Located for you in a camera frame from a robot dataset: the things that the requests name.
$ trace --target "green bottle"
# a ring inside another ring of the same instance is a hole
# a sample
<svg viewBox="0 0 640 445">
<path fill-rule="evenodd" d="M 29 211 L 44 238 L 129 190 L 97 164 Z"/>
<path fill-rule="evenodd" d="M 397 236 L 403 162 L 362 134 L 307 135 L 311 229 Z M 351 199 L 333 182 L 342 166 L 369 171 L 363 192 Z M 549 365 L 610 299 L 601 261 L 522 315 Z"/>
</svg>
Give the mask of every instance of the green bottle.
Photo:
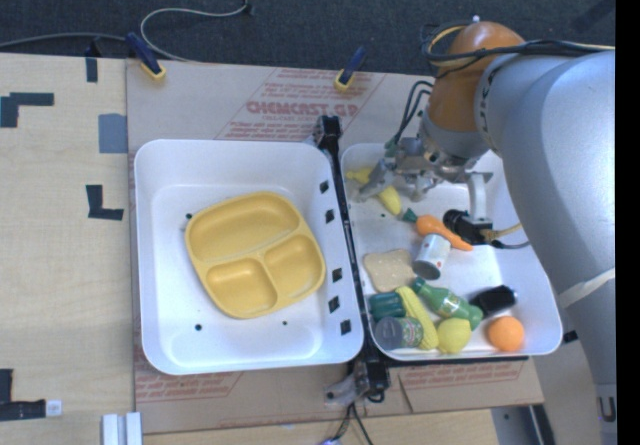
<svg viewBox="0 0 640 445">
<path fill-rule="evenodd" d="M 472 330 L 476 329 L 482 320 L 483 313 L 480 307 L 469 304 L 466 299 L 455 295 L 449 289 L 433 287 L 422 278 L 416 278 L 411 288 L 441 317 L 467 319 Z"/>
</svg>

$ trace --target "cardboard box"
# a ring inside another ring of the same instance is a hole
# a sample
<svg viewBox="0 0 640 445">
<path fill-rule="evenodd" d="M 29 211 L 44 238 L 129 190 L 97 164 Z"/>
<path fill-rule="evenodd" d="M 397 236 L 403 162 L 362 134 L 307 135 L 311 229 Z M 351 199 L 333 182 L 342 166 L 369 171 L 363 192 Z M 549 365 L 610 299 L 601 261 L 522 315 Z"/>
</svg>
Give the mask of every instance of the cardboard box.
<svg viewBox="0 0 640 445">
<path fill-rule="evenodd" d="M 419 77 L 357 73 L 347 93 L 333 88 L 335 73 L 236 65 L 165 62 L 167 76 L 149 78 L 127 66 L 130 194 L 135 153 L 153 139 L 305 141 L 317 118 L 341 118 L 341 149 L 384 142 L 399 125 L 409 90 Z M 411 124 L 407 134 L 415 133 Z M 135 199 L 131 196 L 131 258 L 136 293 Z M 145 433 L 335 420 L 344 408 L 325 403 L 325 389 L 347 374 L 345 365 L 169 376 L 156 371 L 140 344 L 136 313 L 136 410 Z M 532 361 L 434 364 L 390 369 L 381 403 L 362 402 L 368 416 L 534 404 L 542 401 Z"/>
</svg>

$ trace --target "orange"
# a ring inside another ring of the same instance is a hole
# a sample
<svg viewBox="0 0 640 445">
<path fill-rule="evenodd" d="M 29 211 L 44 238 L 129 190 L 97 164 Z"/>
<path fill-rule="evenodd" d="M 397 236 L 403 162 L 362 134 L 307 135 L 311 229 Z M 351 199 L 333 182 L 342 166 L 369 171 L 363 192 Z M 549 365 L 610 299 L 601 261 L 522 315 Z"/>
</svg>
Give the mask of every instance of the orange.
<svg viewBox="0 0 640 445">
<path fill-rule="evenodd" d="M 524 326 L 510 315 L 497 317 L 487 327 L 487 338 L 501 351 L 517 351 L 524 342 Z"/>
</svg>

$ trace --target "banana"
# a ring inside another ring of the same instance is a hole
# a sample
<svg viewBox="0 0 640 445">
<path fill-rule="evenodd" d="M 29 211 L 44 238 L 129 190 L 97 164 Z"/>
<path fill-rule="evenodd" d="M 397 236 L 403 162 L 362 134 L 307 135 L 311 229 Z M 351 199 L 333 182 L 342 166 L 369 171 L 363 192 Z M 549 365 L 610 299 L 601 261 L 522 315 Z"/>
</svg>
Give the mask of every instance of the banana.
<svg viewBox="0 0 640 445">
<path fill-rule="evenodd" d="M 347 171 L 347 178 L 349 180 L 355 180 L 360 184 L 366 184 L 369 181 L 369 174 L 373 168 L 361 168 L 354 171 Z M 402 202 L 400 201 L 400 195 L 395 187 L 392 185 L 386 187 L 383 191 L 379 192 L 376 197 L 380 200 L 380 203 L 391 212 L 394 216 L 397 216 L 402 211 Z"/>
</svg>

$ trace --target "blue and yellow clamp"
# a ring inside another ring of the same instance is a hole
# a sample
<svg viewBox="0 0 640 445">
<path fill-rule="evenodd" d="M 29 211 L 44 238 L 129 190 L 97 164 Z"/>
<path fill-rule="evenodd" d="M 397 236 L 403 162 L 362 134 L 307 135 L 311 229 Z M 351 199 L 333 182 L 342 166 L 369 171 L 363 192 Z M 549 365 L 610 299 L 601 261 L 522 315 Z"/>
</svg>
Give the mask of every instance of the blue and yellow clamp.
<svg viewBox="0 0 640 445">
<path fill-rule="evenodd" d="M 125 40 L 127 45 L 134 50 L 138 59 L 140 59 L 140 66 L 142 69 L 147 72 L 152 79 L 159 80 L 166 75 L 167 70 L 158 63 L 156 56 L 144 41 L 138 38 L 134 33 L 127 34 L 127 36 L 125 36 Z"/>
<path fill-rule="evenodd" d="M 360 67 L 364 64 L 364 60 L 367 57 L 367 51 L 364 47 L 358 47 L 355 54 L 351 57 L 347 66 L 345 66 L 342 70 L 338 72 L 335 80 L 333 81 L 333 86 L 338 91 L 346 91 L 351 83 L 353 82 L 353 76 L 356 71 L 360 69 Z"/>
</svg>

